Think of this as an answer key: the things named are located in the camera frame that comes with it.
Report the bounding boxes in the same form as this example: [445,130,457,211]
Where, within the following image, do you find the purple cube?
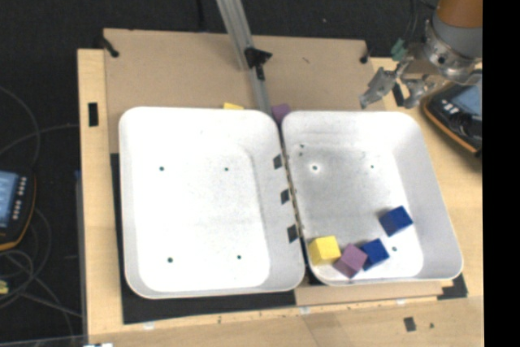
[333,242,369,280]
[270,102,292,125]

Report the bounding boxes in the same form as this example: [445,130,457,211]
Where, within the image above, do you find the blue cube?
[378,205,414,238]
[360,238,391,272]

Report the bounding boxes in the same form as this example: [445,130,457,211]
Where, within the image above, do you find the white plastic tray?
[118,106,307,300]
[280,110,465,288]

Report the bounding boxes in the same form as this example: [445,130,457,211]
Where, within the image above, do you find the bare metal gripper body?
[396,30,483,86]

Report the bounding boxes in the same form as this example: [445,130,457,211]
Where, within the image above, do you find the brown cardboard board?
[102,28,448,308]

